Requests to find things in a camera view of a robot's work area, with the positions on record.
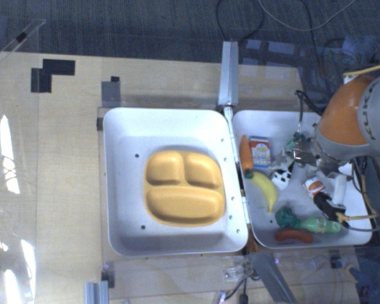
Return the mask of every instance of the toy red sausage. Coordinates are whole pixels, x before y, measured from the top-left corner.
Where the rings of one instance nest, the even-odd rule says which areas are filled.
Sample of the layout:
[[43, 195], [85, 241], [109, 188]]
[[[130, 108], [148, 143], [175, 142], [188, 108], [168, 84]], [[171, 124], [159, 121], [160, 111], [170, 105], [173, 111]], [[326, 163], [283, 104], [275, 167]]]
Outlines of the toy red sausage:
[[303, 241], [304, 243], [312, 243], [314, 240], [314, 237], [311, 233], [294, 229], [280, 230], [276, 232], [274, 237], [277, 241], [283, 241], [286, 239], [297, 239]]

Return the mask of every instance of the white tray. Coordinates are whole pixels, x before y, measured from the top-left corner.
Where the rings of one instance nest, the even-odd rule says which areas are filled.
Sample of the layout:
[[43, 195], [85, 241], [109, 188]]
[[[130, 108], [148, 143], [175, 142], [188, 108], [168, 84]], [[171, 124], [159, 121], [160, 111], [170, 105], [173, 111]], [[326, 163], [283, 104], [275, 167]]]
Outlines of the white tray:
[[[231, 137], [225, 118], [210, 110], [115, 108], [104, 117], [108, 228], [112, 248], [128, 257], [234, 252], [248, 238]], [[164, 149], [197, 151], [220, 165], [225, 213], [205, 227], [153, 220], [143, 196], [149, 156]]]
[[[241, 142], [242, 135], [267, 137], [270, 143], [272, 160], [284, 147], [286, 141], [297, 130], [298, 113], [289, 111], [240, 111], [235, 114], [233, 120], [234, 132], [237, 145]], [[303, 131], [313, 131], [312, 124], [318, 122], [319, 117], [314, 113], [304, 113]], [[371, 232], [358, 232], [342, 228], [337, 234], [314, 234], [312, 244], [302, 243], [296, 240], [278, 242], [274, 234], [279, 230], [276, 223], [275, 213], [283, 206], [292, 208], [294, 214], [305, 219], [310, 216], [321, 216], [320, 210], [314, 205], [303, 189], [302, 182], [305, 180], [305, 168], [297, 165], [293, 168], [293, 174], [289, 186], [278, 191], [278, 200], [274, 206], [273, 214], [267, 213], [267, 205], [264, 196], [253, 182], [244, 179], [245, 192], [248, 200], [253, 232], [256, 239], [264, 246], [272, 249], [281, 248], [307, 248], [323, 246], [347, 246], [359, 245], [369, 242]], [[323, 183], [329, 192], [334, 189], [333, 180], [323, 178]], [[367, 215], [367, 210], [362, 195], [356, 191], [352, 181], [347, 183], [346, 195], [343, 204], [346, 206], [346, 214]], [[370, 229], [368, 219], [351, 221], [352, 227]]]

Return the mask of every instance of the black tape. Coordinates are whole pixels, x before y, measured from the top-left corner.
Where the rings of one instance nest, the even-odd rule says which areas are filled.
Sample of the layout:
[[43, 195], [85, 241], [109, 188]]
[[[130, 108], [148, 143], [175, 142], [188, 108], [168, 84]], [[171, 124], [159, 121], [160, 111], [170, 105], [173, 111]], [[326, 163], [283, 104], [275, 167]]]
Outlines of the black tape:
[[44, 59], [43, 68], [55, 75], [75, 75], [75, 62]]
[[97, 126], [97, 131], [98, 132], [101, 132], [103, 130], [103, 118], [101, 117], [98, 117], [97, 118], [97, 123], [96, 123], [96, 126]]
[[16, 37], [17, 42], [21, 43], [27, 38], [27, 34], [22, 32], [20, 35]]
[[52, 75], [44, 69], [31, 69], [31, 92], [52, 92]]
[[108, 281], [108, 287], [114, 288], [115, 286], [114, 274], [109, 273], [108, 270], [101, 271], [101, 280]]
[[44, 59], [42, 68], [31, 69], [31, 92], [52, 92], [52, 74], [75, 75], [75, 61]]
[[332, 269], [342, 268], [342, 259], [340, 256], [332, 256], [329, 261], [331, 262]]

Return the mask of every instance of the clear plastic sheet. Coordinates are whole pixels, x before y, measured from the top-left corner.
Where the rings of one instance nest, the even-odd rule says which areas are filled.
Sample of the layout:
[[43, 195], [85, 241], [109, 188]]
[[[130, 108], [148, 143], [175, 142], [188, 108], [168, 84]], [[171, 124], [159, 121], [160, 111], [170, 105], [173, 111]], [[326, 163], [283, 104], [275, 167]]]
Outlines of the clear plastic sheet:
[[[38, 105], [15, 51], [38, 52], [42, 20], [0, 16], [0, 303], [33, 303]], [[38, 54], [26, 54], [38, 67]]]

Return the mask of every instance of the cable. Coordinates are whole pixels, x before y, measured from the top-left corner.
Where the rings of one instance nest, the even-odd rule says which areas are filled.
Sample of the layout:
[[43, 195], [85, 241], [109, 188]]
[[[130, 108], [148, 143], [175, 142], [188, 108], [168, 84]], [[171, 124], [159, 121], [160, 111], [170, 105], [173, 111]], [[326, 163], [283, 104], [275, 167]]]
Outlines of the cable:
[[246, 283], [248, 282], [248, 278], [245, 279], [243, 283], [243, 294], [239, 296], [239, 304], [248, 304], [248, 295], [246, 295]]
[[[219, 7], [222, 3], [222, 1], [224, 0], [218, 0], [217, 4], [215, 5], [215, 19], [217, 21], [217, 25], [218, 25], [218, 29], [220, 30], [220, 35], [222, 37], [222, 39], [224, 41], [228, 41], [228, 38], [225, 36], [224, 34], [224, 31], [222, 30], [222, 26], [221, 26], [221, 23], [220, 23], [220, 20], [219, 20]], [[257, 8], [260, 9], [260, 6], [258, 4], [258, 2], [256, 0], [249, 0], [251, 1]], [[262, 23], [263, 23], [263, 12], [262, 12], [262, 19], [260, 20], [259, 24], [255, 27], [255, 29], [253, 29], [249, 34], [245, 35], [244, 37], [242, 37], [239, 42], [251, 37], [255, 32], [257, 32], [259, 30], [259, 28], [262, 26]]]
[[343, 84], [343, 72], [372, 67], [375, 63], [369, 60], [364, 62], [359, 59], [359, 55], [350, 50], [343, 49], [342, 46], [329, 47], [334, 42], [345, 42], [346, 37], [335, 37], [328, 40], [320, 52], [320, 61], [324, 72], [324, 78], [332, 85], [340, 86]]
[[296, 90], [296, 95], [297, 97], [300, 98], [300, 100], [304, 101], [306, 105], [316, 114], [322, 116], [324, 113], [320, 108], [318, 108], [312, 101], [311, 99], [305, 94], [305, 92], [301, 90]]
[[362, 191], [358, 188], [358, 186], [356, 185], [356, 181], [355, 181], [355, 174], [354, 174], [354, 171], [355, 171], [355, 168], [357, 170], [357, 173], [359, 173], [359, 170], [358, 170], [358, 164], [357, 164], [357, 161], [356, 159], [353, 160], [353, 163], [352, 163], [352, 170], [351, 170], [351, 176], [352, 176], [352, 182], [353, 182], [353, 187], [360, 193], [362, 194]]
[[227, 295], [227, 296], [225, 297], [225, 301], [229, 300], [231, 297], [234, 296], [234, 294], [236, 293], [236, 291], [242, 286], [242, 284], [248, 279], [248, 277], [243, 278], [243, 279], [238, 283], [238, 285], [236, 285], [236, 287], [234, 288], [234, 290], [231, 291], [231, 292], [229, 293], [229, 295]]
[[[358, 164], [357, 164], [356, 159], [354, 159], [354, 164], [355, 164], [356, 170], [358, 170], [358, 168], [357, 168]], [[361, 177], [360, 177], [361, 186], [362, 186], [362, 190], [360, 191], [360, 193], [362, 194], [363, 199], [364, 199], [367, 207], [369, 207], [371, 215], [359, 215], [359, 216], [352, 216], [352, 217], [351, 216], [347, 216], [347, 215], [345, 215], [343, 213], [337, 213], [336, 215], [338, 216], [338, 220], [341, 222], [342, 226], [346, 227], [349, 230], [360, 231], [360, 232], [376, 232], [376, 231], [380, 230], [380, 223], [378, 224], [377, 227], [375, 227], [373, 229], [358, 229], [356, 227], [350, 226], [348, 224], [348, 222], [347, 222], [348, 220], [376, 219], [377, 217], [380, 220], [380, 214], [371, 205], [370, 199], [369, 199], [369, 195], [367, 194], [367, 190], [366, 190], [366, 178], [365, 178], [365, 169], [366, 169], [366, 166], [367, 166], [367, 158], [364, 158], [363, 163], [362, 163], [362, 173], [361, 173]]]
[[380, 70], [380, 64], [372, 66], [370, 68], [364, 68], [363, 70], [349, 71], [349, 72], [345, 72], [345, 73], [342, 73], [342, 74], [343, 74], [344, 77], [346, 77], [347, 75], [360, 75], [360, 74], [374, 72], [374, 71], [377, 71], [377, 70]]
[[301, 98], [299, 95], [298, 96], [298, 104], [300, 106], [300, 114], [298, 116], [298, 129], [297, 133], [301, 134], [301, 128], [303, 126], [303, 114], [304, 114], [304, 103], [303, 103], [303, 98]]
[[[312, 18], [311, 18], [310, 9], [308, 8], [308, 5], [307, 5], [307, 3], [305, 3], [304, 0], [299, 0], [299, 2], [301, 2], [304, 5], [305, 11], [307, 12], [307, 16], [308, 16], [308, 24], [311, 28], [312, 27]], [[315, 43], [315, 37], [314, 37], [314, 33], [312, 30], [310, 31], [310, 37], [311, 37], [311, 41], [312, 41], [312, 46], [314, 48], [315, 58], [317, 59], [318, 67], [320, 70], [320, 74], [321, 74], [321, 76], [323, 76], [324, 72], [322, 69], [321, 60], [319, 58], [318, 50], [317, 50], [317, 44]]]
[[288, 25], [287, 23], [284, 23], [282, 22], [280, 19], [276, 18], [272, 13], [270, 13], [264, 6], [263, 6], [263, 3], [262, 3], [262, 0], [258, 0], [259, 2], [259, 5], [260, 7], [263, 9], [263, 11], [268, 15], [270, 16], [271, 18], [273, 18], [275, 21], [277, 21], [278, 23], [282, 24], [283, 26], [289, 28], [289, 29], [293, 29], [293, 30], [296, 30], [298, 32], [310, 32], [310, 31], [313, 31], [313, 30], [317, 30], [317, 29], [320, 29], [322, 28], [323, 26], [325, 26], [327, 23], [329, 23], [334, 17], [338, 16], [341, 12], [343, 12], [344, 10], [346, 10], [347, 8], [349, 8], [354, 2], [356, 2], [356, 0], [352, 0], [350, 3], [348, 3], [345, 7], [343, 7], [342, 9], [340, 9], [338, 12], [336, 12], [335, 14], [333, 14], [331, 17], [329, 17], [324, 23], [318, 25], [318, 26], [315, 26], [315, 27], [310, 27], [310, 28], [296, 28], [296, 27], [293, 27], [293, 26], [290, 26]]

